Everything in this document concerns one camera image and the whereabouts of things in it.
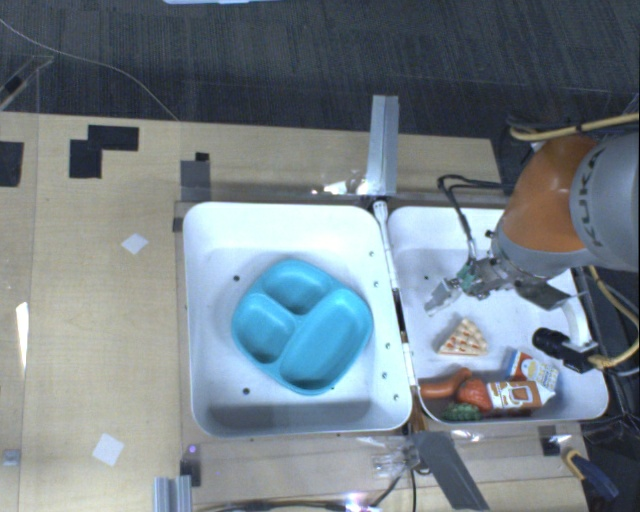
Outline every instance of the green vegetable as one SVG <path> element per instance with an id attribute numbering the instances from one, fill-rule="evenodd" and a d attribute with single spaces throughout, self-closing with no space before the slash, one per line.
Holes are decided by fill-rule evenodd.
<path id="1" fill-rule="evenodd" d="M 480 421 L 482 413 L 475 405 L 451 403 L 442 413 L 445 421 Z"/>

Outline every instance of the dark floor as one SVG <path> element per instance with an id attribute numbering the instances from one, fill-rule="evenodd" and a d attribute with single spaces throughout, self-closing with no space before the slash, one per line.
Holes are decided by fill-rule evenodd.
<path id="1" fill-rule="evenodd" d="M 526 149 L 502 137 L 508 114 L 615 115 L 639 88 L 637 0 L 21 0 L 2 2 L 0 18 L 130 73 L 181 120 L 368 130 L 371 96 L 397 95 L 402 133 L 490 138 L 506 182 Z M 51 52 L 0 26 L 0 80 L 34 53 Z M 10 108 L 169 119 L 131 79 L 95 64 L 58 55 L 39 84 Z M 618 279 L 637 300 L 638 276 Z M 637 414 L 637 377 L 622 387 L 616 407 Z M 637 435 L 625 439 L 636 446 Z M 638 451 L 615 436 L 593 448 L 624 487 L 603 510 L 640 508 Z"/>

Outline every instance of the yellow cable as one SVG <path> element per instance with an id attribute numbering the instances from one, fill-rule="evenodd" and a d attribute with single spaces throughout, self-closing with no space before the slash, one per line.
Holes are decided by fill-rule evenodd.
<path id="1" fill-rule="evenodd" d="M 513 126 L 511 127 L 510 133 L 511 136 L 517 140 L 522 140 L 524 142 L 540 142 L 543 140 L 565 137 L 567 135 L 575 135 L 576 133 L 590 132 L 593 130 L 599 130 L 601 128 L 608 128 L 609 126 L 637 123 L 638 121 L 640 121 L 640 115 L 638 113 L 634 113 L 624 114 L 616 117 L 609 117 L 607 119 L 600 119 L 598 121 L 590 121 L 578 126 L 567 126 L 566 128 L 558 128 L 557 130 L 549 130 L 546 132 L 528 132 Z"/>
<path id="2" fill-rule="evenodd" d="M 636 326 L 636 329 L 638 329 L 638 317 L 636 315 L 634 315 L 631 311 L 629 311 L 618 299 L 616 299 L 609 290 L 607 290 L 607 287 L 605 286 L 604 282 L 602 281 L 602 279 L 600 279 L 600 276 L 598 275 L 598 271 L 595 269 L 595 267 L 590 266 L 589 267 L 589 272 L 591 273 L 591 276 L 595 279 L 596 281 L 596 285 L 598 285 L 598 288 L 600 289 L 600 291 L 602 292 L 602 294 L 607 298 L 607 300 L 609 302 L 611 302 L 611 304 L 613 304 L 613 306 L 620 311 L 620 313 L 622 313 L 624 316 L 626 316 L 629 320 L 631 320 L 633 322 L 633 324 Z M 636 342 L 631 345 L 627 350 L 625 350 L 622 354 L 615 356 L 615 357 L 607 357 L 607 356 L 603 356 L 603 355 L 595 355 L 595 356 L 591 356 L 588 361 L 594 366 L 596 367 L 598 370 L 604 370 L 606 368 L 613 368 L 614 366 L 619 365 L 620 363 L 622 363 L 623 361 L 626 361 L 627 359 L 629 359 L 633 354 L 635 354 L 638 351 L 638 348 L 640 347 L 640 338 L 637 337 L 636 338 Z"/>

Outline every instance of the toy pizza slice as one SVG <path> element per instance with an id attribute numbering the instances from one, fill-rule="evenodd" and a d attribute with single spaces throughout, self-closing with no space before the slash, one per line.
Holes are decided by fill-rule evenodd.
<path id="1" fill-rule="evenodd" d="M 438 354 L 455 356 L 482 356 L 487 353 L 487 340 L 478 326 L 465 318 L 438 350 Z"/>

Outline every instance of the brown bottle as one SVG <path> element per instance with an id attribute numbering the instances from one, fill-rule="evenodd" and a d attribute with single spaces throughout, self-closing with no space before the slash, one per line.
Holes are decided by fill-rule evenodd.
<path id="1" fill-rule="evenodd" d="M 547 252 L 584 248 L 571 221 L 569 192 L 578 165 L 595 145 L 582 135 L 552 139 L 531 158 L 502 217 L 512 242 Z"/>

